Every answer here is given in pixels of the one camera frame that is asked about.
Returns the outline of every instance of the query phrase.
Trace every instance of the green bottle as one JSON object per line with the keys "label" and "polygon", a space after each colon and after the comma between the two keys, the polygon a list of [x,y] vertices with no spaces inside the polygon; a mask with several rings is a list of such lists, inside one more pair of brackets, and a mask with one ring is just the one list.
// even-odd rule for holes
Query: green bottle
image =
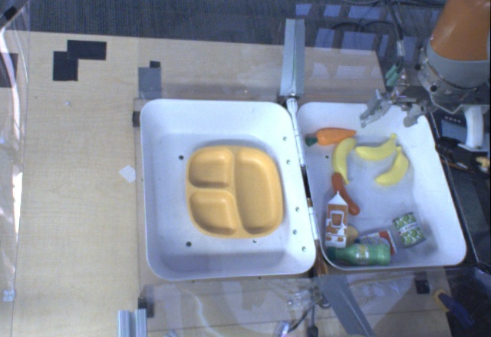
{"label": "green bottle", "polygon": [[328,248],[330,260],[344,260],[351,265],[387,266],[390,262],[390,247],[386,244],[352,244],[346,248]]}

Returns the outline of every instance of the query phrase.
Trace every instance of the yellow banana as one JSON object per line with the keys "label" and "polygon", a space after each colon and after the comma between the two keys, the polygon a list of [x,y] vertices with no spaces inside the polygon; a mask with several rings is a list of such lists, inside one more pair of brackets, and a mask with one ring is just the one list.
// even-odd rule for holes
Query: yellow banana
{"label": "yellow banana", "polygon": [[389,157],[396,150],[396,134],[377,147],[358,146],[354,151],[364,160],[377,161]]}
{"label": "yellow banana", "polygon": [[409,167],[409,160],[402,152],[402,147],[396,147],[396,157],[392,167],[375,179],[381,186],[393,186],[404,177]]}
{"label": "yellow banana", "polygon": [[346,159],[348,158],[350,151],[354,149],[354,146],[356,146],[356,140],[353,137],[346,138],[336,145],[334,153],[332,154],[332,167],[335,172],[338,172],[343,176],[346,184],[349,183]]}

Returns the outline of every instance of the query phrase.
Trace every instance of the toy carrot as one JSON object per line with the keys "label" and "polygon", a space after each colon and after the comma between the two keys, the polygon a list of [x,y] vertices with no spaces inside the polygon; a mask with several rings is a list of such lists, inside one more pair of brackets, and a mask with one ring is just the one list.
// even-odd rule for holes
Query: toy carrot
{"label": "toy carrot", "polygon": [[355,134],[355,130],[347,130],[345,128],[322,128],[315,135],[307,135],[305,137],[305,143],[307,146],[316,143],[319,143],[321,146],[327,146],[329,144],[337,144],[343,139],[353,137]]}

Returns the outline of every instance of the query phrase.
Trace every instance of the blue object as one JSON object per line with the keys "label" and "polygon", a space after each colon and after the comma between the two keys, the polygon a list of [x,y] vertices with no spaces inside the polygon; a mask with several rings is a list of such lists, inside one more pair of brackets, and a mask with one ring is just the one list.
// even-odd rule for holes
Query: blue object
{"label": "blue object", "polygon": [[454,298],[446,295],[445,293],[441,293],[438,295],[438,299],[440,299],[443,305],[447,307],[452,314],[455,315],[462,327],[468,329],[474,324],[474,319],[470,316],[467,310],[464,309],[463,306]]}

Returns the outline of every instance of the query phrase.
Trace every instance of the green can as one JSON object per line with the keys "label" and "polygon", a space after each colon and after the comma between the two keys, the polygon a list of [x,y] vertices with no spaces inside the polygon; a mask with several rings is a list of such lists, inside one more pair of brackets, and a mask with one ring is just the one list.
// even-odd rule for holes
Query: green can
{"label": "green can", "polygon": [[404,247],[412,247],[426,240],[414,213],[406,213],[393,221]]}

